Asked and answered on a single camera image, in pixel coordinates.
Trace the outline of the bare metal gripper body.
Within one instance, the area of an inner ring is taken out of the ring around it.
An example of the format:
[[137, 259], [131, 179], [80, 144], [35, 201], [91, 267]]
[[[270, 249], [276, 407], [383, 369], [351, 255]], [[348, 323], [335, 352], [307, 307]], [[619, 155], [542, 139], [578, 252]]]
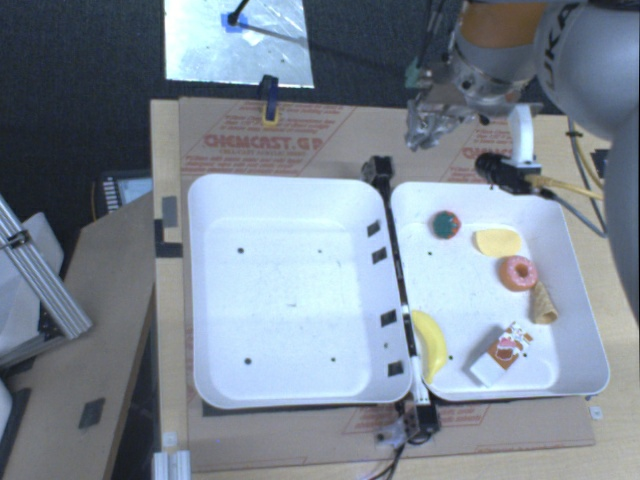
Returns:
[[488, 76], [459, 57], [434, 62], [418, 70], [416, 96], [410, 108], [418, 114], [473, 112], [506, 117], [519, 102], [529, 81]]

